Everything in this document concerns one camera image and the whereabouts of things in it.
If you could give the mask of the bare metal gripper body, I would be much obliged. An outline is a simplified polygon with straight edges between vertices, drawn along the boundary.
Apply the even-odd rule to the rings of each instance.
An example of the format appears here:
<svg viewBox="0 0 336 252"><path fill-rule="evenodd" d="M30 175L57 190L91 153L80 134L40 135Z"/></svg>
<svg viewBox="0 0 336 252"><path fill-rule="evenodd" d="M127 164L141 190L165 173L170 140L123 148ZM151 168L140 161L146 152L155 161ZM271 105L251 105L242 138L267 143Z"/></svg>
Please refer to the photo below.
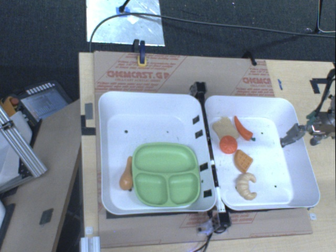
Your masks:
<svg viewBox="0 0 336 252"><path fill-rule="evenodd" d="M320 139L335 139L335 113L327 111L316 114L313 111L306 116L306 119L306 127L310 135Z"/></svg>

